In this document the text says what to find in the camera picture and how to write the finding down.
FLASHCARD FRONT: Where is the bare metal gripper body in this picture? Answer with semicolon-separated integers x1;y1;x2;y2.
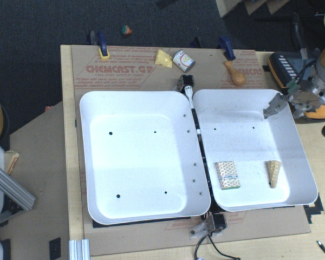
286;79;325;119

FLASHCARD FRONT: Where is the tan toy chicken drumstick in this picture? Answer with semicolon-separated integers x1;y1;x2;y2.
223;60;247;86

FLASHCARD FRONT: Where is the white plastic tray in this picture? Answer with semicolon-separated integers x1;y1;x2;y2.
192;88;319;212
79;90;212;225

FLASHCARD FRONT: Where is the beige ice cream cone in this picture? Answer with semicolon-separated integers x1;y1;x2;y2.
265;160;282;189

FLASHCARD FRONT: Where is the thin black and white rod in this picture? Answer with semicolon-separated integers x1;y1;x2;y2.
184;85;215;214

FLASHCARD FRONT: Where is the white orange patterned carton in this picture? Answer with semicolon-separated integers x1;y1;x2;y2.
215;160;241;191

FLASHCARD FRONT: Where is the small white and red can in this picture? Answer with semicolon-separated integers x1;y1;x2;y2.
172;49;196;73

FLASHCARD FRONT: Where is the yellow cheese wedge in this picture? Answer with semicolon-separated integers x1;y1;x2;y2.
154;49;173;69

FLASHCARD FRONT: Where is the brown cardboard board red print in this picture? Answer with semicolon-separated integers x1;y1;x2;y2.
70;44;312;257

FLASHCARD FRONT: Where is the black block with thin wires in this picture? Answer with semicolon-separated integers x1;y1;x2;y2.
189;212;228;239
173;74;195;92

